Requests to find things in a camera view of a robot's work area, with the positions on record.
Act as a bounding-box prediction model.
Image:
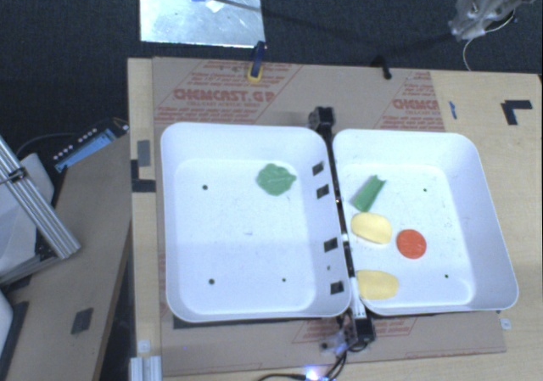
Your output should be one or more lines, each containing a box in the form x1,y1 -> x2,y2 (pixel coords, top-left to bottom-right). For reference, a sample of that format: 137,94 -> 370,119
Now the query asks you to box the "yellow oval toy food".
355,269 -> 400,300
350,212 -> 392,245

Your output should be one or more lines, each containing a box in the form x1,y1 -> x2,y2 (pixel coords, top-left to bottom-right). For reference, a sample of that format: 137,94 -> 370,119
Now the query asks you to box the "green celery stick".
350,175 -> 387,213

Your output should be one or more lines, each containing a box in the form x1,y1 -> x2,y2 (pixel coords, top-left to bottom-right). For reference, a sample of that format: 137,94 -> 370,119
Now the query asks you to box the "green lettuce leaf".
255,163 -> 298,197

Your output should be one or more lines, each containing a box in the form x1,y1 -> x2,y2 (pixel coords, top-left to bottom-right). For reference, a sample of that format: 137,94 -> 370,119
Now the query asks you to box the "thin black and white rod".
321,125 -> 370,323

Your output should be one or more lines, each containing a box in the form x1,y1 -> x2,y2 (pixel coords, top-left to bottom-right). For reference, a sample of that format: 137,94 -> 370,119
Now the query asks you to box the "white plastic tray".
332,128 -> 520,317
160,121 -> 353,324

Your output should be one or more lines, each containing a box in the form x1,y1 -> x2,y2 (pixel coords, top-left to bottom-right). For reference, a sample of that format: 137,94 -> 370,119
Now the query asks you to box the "orange round disc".
395,229 -> 428,261

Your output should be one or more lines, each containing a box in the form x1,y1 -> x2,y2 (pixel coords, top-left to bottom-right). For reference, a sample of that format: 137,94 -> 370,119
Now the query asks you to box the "brown cardboard board red print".
151,57 -> 508,377

